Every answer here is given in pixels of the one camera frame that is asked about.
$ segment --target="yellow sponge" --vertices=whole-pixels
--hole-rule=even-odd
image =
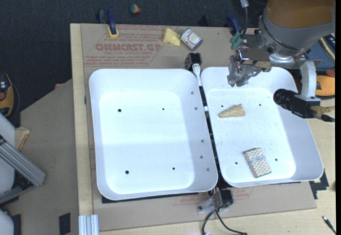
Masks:
[[[180,45],[180,35],[170,28],[166,28],[164,35],[164,43],[170,43],[172,45]]]

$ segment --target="yellow cable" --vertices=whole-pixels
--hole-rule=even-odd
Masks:
[[[329,46],[325,43],[325,41],[323,40],[323,38],[321,38],[319,40],[319,42],[321,43],[321,45],[323,46],[324,50],[326,51],[326,53],[329,55],[329,57],[333,60],[333,62],[335,63],[335,55],[333,53],[333,51],[330,50]]]

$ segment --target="can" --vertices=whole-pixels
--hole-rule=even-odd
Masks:
[[[186,29],[182,33],[181,41],[192,50],[197,49],[202,43],[202,39],[191,28]]]

